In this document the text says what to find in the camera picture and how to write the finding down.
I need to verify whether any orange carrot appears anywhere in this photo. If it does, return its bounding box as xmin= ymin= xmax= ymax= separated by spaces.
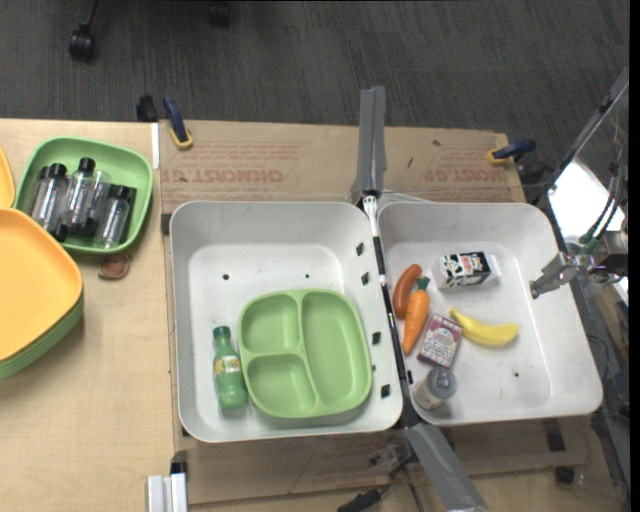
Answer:
xmin=402 ymin=276 xmax=433 ymax=357

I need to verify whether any yellow plate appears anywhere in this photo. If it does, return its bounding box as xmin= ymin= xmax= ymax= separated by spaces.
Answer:
xmin=0 ymin=207 xmax=85 ymax=362
xmin=0 ymin=144 xmax=17 ymax=209

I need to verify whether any white plastic tray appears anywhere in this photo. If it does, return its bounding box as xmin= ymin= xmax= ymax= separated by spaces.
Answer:
xmin=375 ymin=201 xmax=605 ymax=428
xmin=168 ymin=200 xmax=405 ymax=444

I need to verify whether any brown cardboard board red print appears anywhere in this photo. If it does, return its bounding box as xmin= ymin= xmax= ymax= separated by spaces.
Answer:
xmin=158 ymin=118 xmax=592 ymax=506

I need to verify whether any white cow print milk carton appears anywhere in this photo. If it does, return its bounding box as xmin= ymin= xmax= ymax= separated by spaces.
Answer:
xmin=431 ymin=251 xmax=502 ymax=291

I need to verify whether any small white can grey lid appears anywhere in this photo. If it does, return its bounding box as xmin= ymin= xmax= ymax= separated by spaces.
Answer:
xmin=411 ymin=367 xmax=459 ymax=412

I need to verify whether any green divided plate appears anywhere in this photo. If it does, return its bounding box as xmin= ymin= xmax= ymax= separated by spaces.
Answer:
xmin=237 ymin=288 xmax=375 ymax=420

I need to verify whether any pink snack carton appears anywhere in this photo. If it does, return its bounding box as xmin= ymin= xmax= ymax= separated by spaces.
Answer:
xmin=416 ymin=313 xmax=464 ymax=370

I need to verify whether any orange red sausage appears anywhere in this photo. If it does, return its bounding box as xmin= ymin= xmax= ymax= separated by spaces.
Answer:
xmin=392 ymin=263 xmax=424 ymax=320

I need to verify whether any clear plastic bottle black cap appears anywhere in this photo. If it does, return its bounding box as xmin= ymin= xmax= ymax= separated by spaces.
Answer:
xmin=91 ymin=169 xmax=114 ymax=227
xmin=30 ymin=163 xmax=69 ymax=233
xmin=93 ymin=184 xmax=133 ymax=250
xmin=63 ymin=157 xmax=98 ymax=235

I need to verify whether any yellow banana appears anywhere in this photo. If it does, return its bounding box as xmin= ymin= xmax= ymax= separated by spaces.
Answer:
xmin=448 ymin=306 xmax=521 ymax=348

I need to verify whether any green square plate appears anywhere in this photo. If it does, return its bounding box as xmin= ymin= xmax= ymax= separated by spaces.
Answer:
xmin=13 ymin=136 xmax=155 ymax=255

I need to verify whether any black chair caster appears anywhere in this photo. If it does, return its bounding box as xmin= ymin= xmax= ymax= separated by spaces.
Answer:
xmin=68 ymin=0 xmax=100 ymax=60

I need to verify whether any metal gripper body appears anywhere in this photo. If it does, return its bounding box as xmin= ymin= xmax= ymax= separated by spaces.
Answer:
xmin=597 ymin=230 xmax=630 ymax=281

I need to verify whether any green plastic bottle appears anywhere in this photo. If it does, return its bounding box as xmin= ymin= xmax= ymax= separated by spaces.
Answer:
xmin=211 ymin=325 xmax=250 ymax=414

